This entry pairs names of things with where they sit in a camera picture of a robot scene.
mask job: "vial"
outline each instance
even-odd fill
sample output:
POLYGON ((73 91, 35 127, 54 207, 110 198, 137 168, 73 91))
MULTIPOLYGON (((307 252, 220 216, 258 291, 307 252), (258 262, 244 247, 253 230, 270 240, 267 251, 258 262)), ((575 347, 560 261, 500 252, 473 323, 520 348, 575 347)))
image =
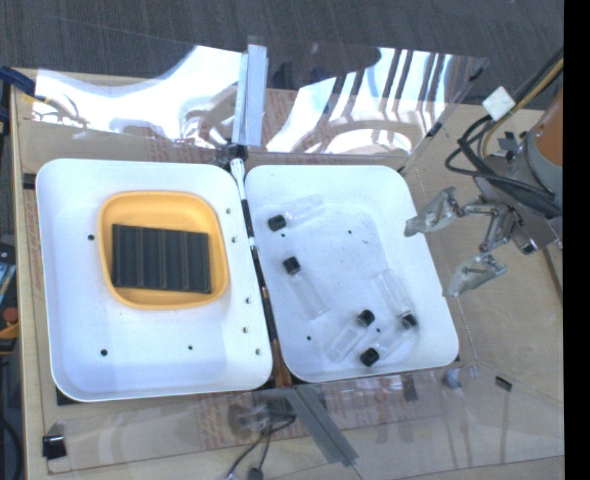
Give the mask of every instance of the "vial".
POLYGON ((353 350, 357 344, 366 336, 368 326, 375 320, 375 315, 369 309, 365 309, 357 318, 351 320, 349 325, 344 327, 342 331, 335 336, 331 341, 326 355, 328 358, 339 363, 353 350))
POLYGON ((372 347, 359 356, 365 366, 372 366, 380 359, 385 359, 404 343, 417 334, 419 324, 413 313, 408 312, 396 318, 391 327, 386 329, 372 347))
POLYGON ((304 312, 310 320, 323 315, 330 310, 326 299, 322 296, 315 280, 306 270, 302 269, 295 256, 291 256, 282 262, 288 279, 293 285, 293 290, 300 299, 304 312))
POLYGON ((415 311, 404 283, 393 269, 380 272, 375 276, 374 280, 384 298, 386 307, 394 317, 415 311))
POLYGON ((285 210, 270 219, 268 227, 272 231, 279 231, 285 227, 295 227, 321 215, 324 202, 318 194, 294 199, 284 204, 285 210))

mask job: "yellow cable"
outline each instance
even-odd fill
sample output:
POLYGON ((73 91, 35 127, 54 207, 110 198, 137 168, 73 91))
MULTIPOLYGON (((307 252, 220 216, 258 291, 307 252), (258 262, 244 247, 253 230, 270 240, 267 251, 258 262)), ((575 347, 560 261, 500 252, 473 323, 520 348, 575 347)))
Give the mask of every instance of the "yellow cable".
POLYGON ((551 69, 548 73, 548 75, 546 75, 535 87, 533 87, 533 89, 526 95, 524 96, 524 98, 522 98, 522 100, 517 103, 513 108, 510 109, 510 111, 499 121, 497 121, 497 123, 495 123, 495 125, 488 131, 488 133, 484 136, 484 138, 482 139, 482 158, 484 158, 486 156, 486 147, 488 146, 488 142, 491 139, 491 136, 497 131, 497 129, 509 118, 511 117, 512 114, 514 114, 515 112, 517 112, 518 110, 520 110, 521 108, 523 108, 525 105, 527 105, 535 96, 537 96, 543 89, 544 87, 546 87, 549 82, 555 78, 555 76, 557 76, 557 73, 559 73, 559 71, 564 67, 564 57, 562 57, 557 64, 555 64, 555 66, 553 66, 553 69, 551 69))

